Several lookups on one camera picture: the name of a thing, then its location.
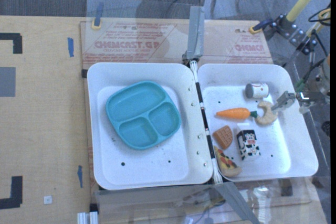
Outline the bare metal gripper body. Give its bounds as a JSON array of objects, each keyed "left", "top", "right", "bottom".
[{"left": 295, "top": 89, "right": 331, "bottom": 114}]

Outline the beige croissant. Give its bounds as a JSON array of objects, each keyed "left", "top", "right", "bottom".
[{"left": 255, "top": 100, "right": 279, "bottom": 126}]

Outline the small white can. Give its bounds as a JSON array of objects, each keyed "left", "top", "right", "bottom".
[{"left": 245, "top": 82, "right": 270, "bottom": 99}]

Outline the white plastic tray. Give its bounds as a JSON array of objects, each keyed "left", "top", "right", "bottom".
[
  {"left": 196, "top": 63, "right": 319, "bottom": 183},
  {"left": 87, "top": 61, "right": 214, "bottom": 190}
]

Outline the orange carrot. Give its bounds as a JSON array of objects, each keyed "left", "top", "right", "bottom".
[{"left": 215, "top": 107, "right": 259, "bottom": 121}]

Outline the cow print milk carton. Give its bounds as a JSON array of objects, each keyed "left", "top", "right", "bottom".
[{"left": 236, "top": 129, "right": 261, "bottom": 161}]

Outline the brown waffle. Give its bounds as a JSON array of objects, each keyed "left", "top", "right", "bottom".
[{"left": 212, "top": 125, "right": 234, "bottom": 151}]

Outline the pizza slice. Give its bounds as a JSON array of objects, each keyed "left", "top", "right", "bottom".
[{"left": 213, "top": 145, "right": 243, "bottom": 178}]

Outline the thin black and white rod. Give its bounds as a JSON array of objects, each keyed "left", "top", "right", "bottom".
[{"left": 189, "top": 60, "right": 223, "bottom": 184}]

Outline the blue divided plate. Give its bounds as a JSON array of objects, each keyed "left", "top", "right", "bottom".
[{"left": 105, "top": 80, "right": 182, "bottom": 151}]

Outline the brown cardboard board red print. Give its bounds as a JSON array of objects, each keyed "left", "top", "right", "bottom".
[{"left": 79, "top": 17, "right": 313, "bottom": 206}]

